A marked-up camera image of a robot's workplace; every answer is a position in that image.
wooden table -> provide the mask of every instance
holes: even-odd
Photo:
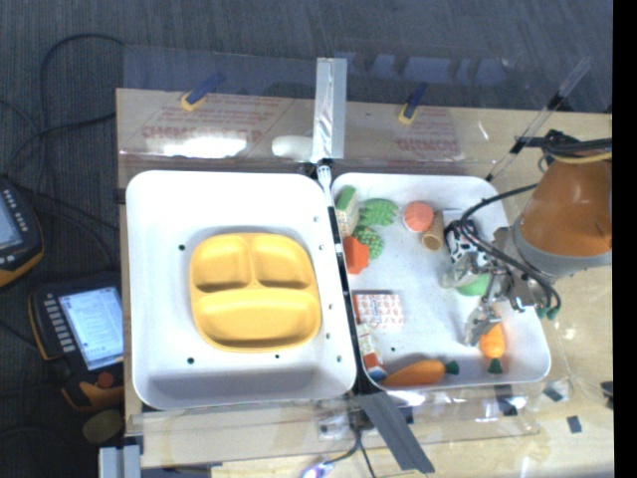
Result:
[[[121,90],[117,94],[117,124],[120,150],[131,144],[130,138],[143,125],[156,118],[165,107],[167,93]],[[312,118],[312,102],[291,103],[269,132],[284,129],[284,123],[297,128]],[[347,129],[351,131],[350,147],[361,147],[372,159],[383,157],[409,160],[417,147],[400,147],[404,136],[393,132],[398,108],[376,104],[348,104]],[[493,159],[502,157],[520,134],[535,118],[535,112],[427,109],[427,116],[445,127],[438,138],[460,144],[468,167],[480,174],[489,171]],[[367,137],[360,130],[362,120],[371,120],[384,133],[382,140]],[[579,139],[612,136],[611,115],[555,113],[539,130],[543,135],[550,128],[558,129]],[[257,156],[269,153],[271,136],[260,134]],[[537,182],[537,149],[525,150],[512,163],[506,174],[494,185],[499,190]],[[137,173],[150,168],[201,167],[197,161],[165,159],[121,154],[119,158],[119,187],[125,188]],[[508,206],[515,217],[523,200]],[[242,407],[197,409],[196,412],[145,412],[131,383],[130,362],[130,303],[125,206],[120,211],[121,256],[123,274],[123,303],[126,336],[126,394],[125,412],[127,433],[143,435],[141,467],[174,467],[209,462],[223,462],[212,469],[215,477],[299,476],[319,455],[336,456],[346,451],[352,439],[321,438],[318,422],[332,406],[319,411],[311,406],[296,404],[287,407]],[[612,267],[582,271],[561,279],[556,288],[563,307],[551,323],[557,353],[562,363],[562,378],[556,390],[562,399],[540,392],[531,398],[518,419],[501,423],[498,427],[482,425],[478,421],[462,423],[429,420],[425,428],[414,428],[428,457],[441,477],[581,477],[614,476],[614,420],[600,384],[613,380],[612,333]],[[336,401],[334,412],[338,412]],[[363,443],[376,476],[419,475],[401,471],[381,437],[374,432],[365,434]],[[329,476],[334,478],[369,476],[361,452],[337,463]]]

yellow container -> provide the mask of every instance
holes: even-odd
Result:
[[[320,327],[310,256],[279,234],[223,234],[201,242],[190,259],[190,302],[201,337],[224,351],[288,349]]]

device screen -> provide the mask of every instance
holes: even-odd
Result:
[[[9,208],[0,198],[0,250],[21,242],[20,232],[9,213]]]
[[[116,287],[69,294],[59,301],[89,370],[121,360],[122,311]]]

white tray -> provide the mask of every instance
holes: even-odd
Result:
[[[351,389],[356,364],[316,182],[297,174],[148,171],[128,185],[126,217],[132,381],[143,402],[188,408],[333,398]],[[199,336],[190,308],[190,255],[212,235],[242,231],[287,235],[309,252],[322,320],[308,343],[238,353]]]
[[[504,372],[487,373],[489,360],[478,348],[463,343],[465,322],[479,298],[442,288],[440,280],[451,264],[447,246],[437,252],[427,250],[419,234],[409,231],[402,222],[402,210],[409,202],[425,201],[435,210],[465,210],[497,195],[491,184],[468,176],[346,173],[334,181],[334,199],[346,185],[356,189],[361,206],[370,198],[385,198],[399,206],[393,224],[372,227],[384,241],[382,254],[360,274],[348,277],[352,293],[391,291],[400,295],[403,328],[373,330],[388,372],[419,359],[454,359],[460,373],[445,374],[441,382],[429,387],[531,382],[546,376],[550,352],[537,315],[534,311],[516,313],[509,303],[496,306],[507,342],[502,358]],[[508,226],[500,202],[480,209],[473,219],[481,236],[489,241],[497,228]]]

gray surface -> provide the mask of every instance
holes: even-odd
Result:
[[[122,46],[71,41],[46,65],[41,121],[41,62],[57,41],[79,33],[177,50],[307,61],[346,57],[351,99],[401,103],[427,81],[424,104],[455,107],[539,110],[579,60],[590,57],[591,71],[566,109],[604,112],[612,104],[613,0],[0,0],[0,31],[0,99],[18,105],[38,126],[113,110],[114,88],[124,83]],[[163,70],[168,75],[170,66]],[[161,83],[162,73],[154,76]],[[307,92],[298,86],[278,90]],[[3,171],[29,133],[19,117],[0,108]],[[46,144],[43,192],[116,225],[114,121],[50,134]],[[35,185],[35,152],[29,147],[20,155],[10,171],[13,180]],[[90,225],[117,262],[115,230],[44,198],[37,207]],[[0,292],[0,322],[27,338],[30,289],[99,271],[109,261],[85,230],[44,213],[41,221],[44,261]],[[32,350],[2,329],[0,357],[3,389],[45,379]],[[49,391],[0,397],[0,430],[26,424],[53,433],[3,436],[3,476],[97,476],[97,451],[83,443],[85,419]]]

